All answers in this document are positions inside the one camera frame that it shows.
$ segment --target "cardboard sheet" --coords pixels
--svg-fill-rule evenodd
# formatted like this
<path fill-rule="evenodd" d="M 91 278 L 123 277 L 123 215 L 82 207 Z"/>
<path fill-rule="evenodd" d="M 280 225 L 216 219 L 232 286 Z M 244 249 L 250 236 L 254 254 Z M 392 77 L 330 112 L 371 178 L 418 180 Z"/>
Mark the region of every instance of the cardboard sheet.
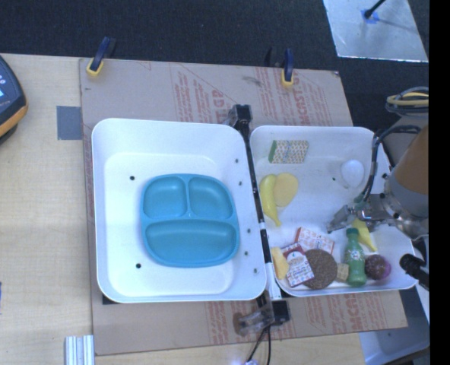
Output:
<path fill-rule="evenodd" d="M 96 355 L 252 342 L 233 320 L 255 301 L 117 304 L 97 283 L 91 131 L 110 117 L 222 123 L 234 104 L 252 108 L 259 125 L 352 125 L 340 77 L 334 71 L 295 70 L 294 85 L 280 68 L 106 60 L 96 77 L 80 61 L 84 165 L 90 247 L 93 337 Z M 287 298 L 291 320 L 272 339 L 343 334 L 407 326 L 397 291 Z"/>

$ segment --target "wooden table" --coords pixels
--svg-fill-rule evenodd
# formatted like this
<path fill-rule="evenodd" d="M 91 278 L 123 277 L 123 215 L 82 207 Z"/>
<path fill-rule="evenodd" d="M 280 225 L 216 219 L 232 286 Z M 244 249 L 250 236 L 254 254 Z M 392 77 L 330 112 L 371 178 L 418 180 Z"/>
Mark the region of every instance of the wooden table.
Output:
<path fill-rule="evenodd" d="M 58 140 L 58 106 L 80 106 L 78 58 L 3 55 L 29 112 L 0 146 L 0 363 L 63 364 L 92 334 L 81 140 Z M 96 357 L 96 364 L 245 363 L 253 344 Z M 255 359 L 265 363 L 267 342 Z M 272 342 L 271 363 L 363 363 L 358 334 Z"/>

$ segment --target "bottle cap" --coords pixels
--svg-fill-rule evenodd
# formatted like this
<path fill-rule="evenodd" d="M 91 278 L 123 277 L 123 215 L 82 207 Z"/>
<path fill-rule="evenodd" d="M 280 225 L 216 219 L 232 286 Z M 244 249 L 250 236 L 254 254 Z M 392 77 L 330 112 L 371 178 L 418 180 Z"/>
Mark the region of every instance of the bottle cap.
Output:
<path fill-rule="evenodd" d="M 347 235 L 358 234 L 358 233 L 359 233 L 359 231 L 355 227 L 347 228 Z"/>

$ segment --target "brown round object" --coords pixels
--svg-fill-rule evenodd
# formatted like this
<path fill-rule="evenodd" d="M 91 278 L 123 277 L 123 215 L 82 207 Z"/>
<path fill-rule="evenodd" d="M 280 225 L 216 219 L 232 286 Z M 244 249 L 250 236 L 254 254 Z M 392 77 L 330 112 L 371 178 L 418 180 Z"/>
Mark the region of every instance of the brown round object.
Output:
<path fill-rule="evenodd" d="M 304 284 L 311 289 L 322 289 L 327 287 L 337 277 L 337 262 L 333 256 L 321 249 L 310 249 L 305 252 L 314 278 Z"/>

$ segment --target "blue plate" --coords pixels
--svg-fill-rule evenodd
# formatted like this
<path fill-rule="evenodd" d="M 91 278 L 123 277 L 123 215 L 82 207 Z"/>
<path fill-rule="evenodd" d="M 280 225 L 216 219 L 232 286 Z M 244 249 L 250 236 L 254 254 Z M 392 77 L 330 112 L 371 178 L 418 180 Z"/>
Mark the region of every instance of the blue plate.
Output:
<path fill-rule="evenodd" d="M 180 173 L 151 179 L 142 190 L 141 227 L 147 251 L 163 265 L 219 265 L 239 248 L 232 196 L 209 176 Z"/>

